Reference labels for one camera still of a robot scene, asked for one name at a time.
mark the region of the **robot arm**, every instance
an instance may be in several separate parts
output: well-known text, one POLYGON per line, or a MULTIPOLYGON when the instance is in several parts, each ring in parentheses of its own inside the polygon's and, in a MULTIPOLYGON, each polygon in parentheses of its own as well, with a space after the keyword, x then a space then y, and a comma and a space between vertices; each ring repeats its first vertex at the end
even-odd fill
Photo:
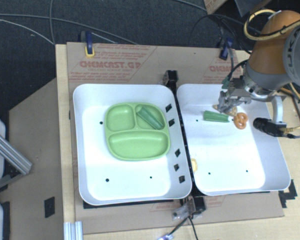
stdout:
POLYGON ((240 78, 226 79, 222 88, 227 90, 220 92, 218 105, 214 107, 220 113, 235 116, 237 106, 242 103, 272 101, 273 120, 265 122, 261 120, 264 118, 257 118, 254 126, 266 132, 264 124, 273 123, 267 134, 279 136, 281 132, 277 130, 285 126, 282 124, 282 100, 273 94, 289 83, 300 86, 300 14, 289 10, 265 12, 273 14, 259 37, 247 31, 252 17, 247 21, 245 34, 257 42, 249 59, 241 63, 243 74, 240 78))

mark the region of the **yellow cable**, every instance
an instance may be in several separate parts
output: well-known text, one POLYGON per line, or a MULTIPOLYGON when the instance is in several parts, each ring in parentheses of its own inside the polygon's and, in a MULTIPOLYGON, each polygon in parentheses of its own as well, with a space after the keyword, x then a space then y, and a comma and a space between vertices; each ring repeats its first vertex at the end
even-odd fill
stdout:
POLYGON ((300 102, 300 95, 297 92, 297 90, 295 89, 294 85, 292 83, 289 83, 289 86, 290 86, 292 92, 294 93, 294 95, 298 98, 298 102, 300 102))
POLYGON ((291 133, 293 131, 300 130, 300 126, 291 127, 291 128, 280 128, 279 130, 284 132, 285 134, 288 134, 288 133, 291 133))
POLYGON ((284 93, 286 93, 286 94, 289 94, 289 95, 293 95, 293 92, 292 91, 290 91, 290 90, 288 90, 288 89, 286 89, 286 88, 281 88, 280 89, 282 92, 284 92, 284 93))
POLYGON ((267 36, 254 36, 248 33, 248 23, 251 22, 253 20, 254 17, 256 17, 257 15, 260 14, 275 14, 276 12, 274 10, 270 10, 270 9, 262 9, 259 11, 256 11, 255 13, 251 14, 248 18, 248 20, 244 23, 243 26, 243 32, 245 34, 245 36, 251 40, 255 40, 255 41, 265 41, 265 40, 270 40, 276 37, 279 37, 280 35, 284 35, 287 31, 292 30, 294 28, 296 28, 297 26, 300 25, 300 20, 296 21, 295 23, 292 23, 291 25, 279 29, 278 32, 271 34, 271 35, 267 35, 267 36))

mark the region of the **black cable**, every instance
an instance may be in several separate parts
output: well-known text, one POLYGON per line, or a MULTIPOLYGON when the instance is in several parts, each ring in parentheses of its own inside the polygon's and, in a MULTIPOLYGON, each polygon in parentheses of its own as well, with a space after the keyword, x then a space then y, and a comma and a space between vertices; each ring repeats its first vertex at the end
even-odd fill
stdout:
POLYGON ((181 221, 168 235, 172 235, 176 232, 185 222, 187 221, 188 217, 186 217, 183 221, 181 221))
MULTIPOLYGON (((249 29, 249 23, 251 22, 250 21, 250 16, 248 17, 248 19, 246 20, 246 26, 247 26, 247 30, 249 29)), ((295 21, 295 22, 293 22, 293 23, 291 23, 291 24, 289 24, 288 26, 283 26, 282 28, 280 28, 280 29, 278 29, 278 30, 276 30, 276 31, 273 31, 273 32, 271 32, 271 33, 266 33, 266 34, 259 34, 257 37, 269 37, 269 36, 272 36, 272 35, 274 35, 274 34, 277 34, 277 33, 281 33, 283 30, 285 30, 286 28, 289 28, 290 26, 292 26, 293 24, 296 24, 296 23, 298 23, 298 22, 300 22, 300 19, 299 20, 297 20, 297 21, 295 21)))
POLYGON ((195 225, 194 225, 194 223, 192 221, 192 218, 190 216, 186 217, 183 221, 181 221, 168 235, 172 235, 174 232, 176 232, 188 219, 189 219, 189 221, 190 221, 190 223, 192 225, 192 229, 193 229, 193 233, 194 233, 195 239, 199 240, 197 232, 196 232, 196 229, 195 229, 195 225))
MULTIPOLYGON (((242 22, 240 22, 240 21, 238 21, 238 20, 235 20, 235 19, 233 19, 233 18, 230 18, 230 17, 227 17, 227 16, 225 16, 225 15, 222 15, 222 14, 216 14, 216 13, 214 13, 214 14, 207 14, 207 15, 204 15, 204 16, 202 16, 202 17, 200 17, 195 23, 194 23, 194 25, 192 26, 192 28, 191 28, 191 31, 190 31, 190 34, 189 34, 189 37, 188 37, 188 42, 187 42, 187 45, 188 46, 190 46, 190 41, 191 41, 191 36, 192 36, 192 34, 193 34, 193 32, 194 32, 194 30, 195 30, 195 28, 196 28, 196 26, 203 20, 203 19, 205 19, 205 18, 209 18, 209 17, 215 17, 217 20, 229 20, 229 21, 232 21, 232 22, 234 22, 234 23, 236 23, 236 24, 239 24, 239 25, 242 25, 242 26, 244 26, 245 24, 244 23, 242 23, 242 22)), ((253 31, 255 31, 256 33, 260 33, 260 31, 259 30, 256 30, 255 28, 253 28, 253 27, 250 27, 250 26, 248 26, 248 28, 249 29, 251 29, 251 30, 253 30, 253 31)))
POLYGON ((290 89, 292 96, 295 98, 295 100, 300 104, 300 98, 295 94, 294 90, 291 88, 291 86, 288 84, 288 88, 290 89))
POLYGON ((195 225, 194 225, 194 223, 192 222, 192 219, 190 218, 190 216, 189 216, 188 218, 189 218, 190 223, 191 223, 191 225, 192 225, 192 229, 193 229, 193 233, 194 233, 195 239, 196 239, 196 240, 199 240, 199 238, 198 238, 198 236, 197 236, 196 229, 195 229, 195 225))
POLYGON ((230 24, 223 18, 221 19, 221 23, 223 23, 226 29, 232 34, 239 48, 245 51, 247 54, 251 54, 251 52, 246 48, 246 46, 241 43, 240 38, 238 37, 237 33, 233 30, 233 28, 230 26, 230 24))
POLYGON ((228 79, 230 80, 232 78, 233 73, 236 71, 237 68, 242 67, 243 65, 247 64, 248 60, 243 60, 240 63, 238 63, 228 74, 228 79))
POLYGON ((288 133, 288 134, 286 135, 286 137, 289 138, 289 139, 300 139, 300 135, 295 136, 295 135, 290 134, 290 133, 288 133))

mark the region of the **wooden table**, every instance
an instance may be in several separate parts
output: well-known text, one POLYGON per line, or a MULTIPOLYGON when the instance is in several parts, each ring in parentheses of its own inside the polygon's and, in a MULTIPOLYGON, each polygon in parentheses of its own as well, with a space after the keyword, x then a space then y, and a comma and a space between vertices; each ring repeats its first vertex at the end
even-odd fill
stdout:
MULTIPOLYGON (((238 60, 247 55, 237 51, 238 60)), ((67 46, 56 45, 57 96, 59 110, 60 157, 62 175, 63 221, 76 221, 73 161, 71 147, 71 125, 69 120, 69 89, 67 70, 67 46)), ((288 126, 300 125, 296 108, 291 97, 284 101, 284 118, 288 126)), ((281 138, 280 145, 284 153, 291 178, 294 180, 297 197, 287 201, 284 217, 256 219, 246 221, 209 223, 196 225, 200 240, 300 240, 300 139, 281 138)), ((143 230, 130 230, 99 234, 85 234, 85 240, 156 240, 172 230, 171 227, 143 230)), ((182 226, 174 233, 174 239, 195 239, 189 225, 182 226)))

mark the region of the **blue clamp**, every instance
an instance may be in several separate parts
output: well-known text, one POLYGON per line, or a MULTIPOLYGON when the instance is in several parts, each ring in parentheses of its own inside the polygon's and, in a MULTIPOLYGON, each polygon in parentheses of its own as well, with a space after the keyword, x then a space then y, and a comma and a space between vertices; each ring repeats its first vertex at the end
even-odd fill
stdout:
POLYGON ((90 31, 85 32, 85 41, 86 41, 85 56, 87 58, 93 58, 95 56, 95 49, 92 43, 92 35, 90 31))
POLYGON ((82 30, 78 35, 78 41, 81 43, 86 43, 85 46, 85 56, 87 58, 93 58, 95 56, 95 49, 92 42, 92 33, 90 31, 82 30))
MULTIPOLYGON (((228 46, 231 48, 232 45, 233 45, 233 43, 234 43, 234 40, 232 38, 230 38, 230 37, 227 37, 226 38, 226 42, 228 43, 228 46)), ((219 55, 219 58, 223 59, 225 61, 228 58, 228 46, 227 46, 226 42, 224 42, 223 49, 222 49, 222 51, 220 52, 220 55, 219 55)))

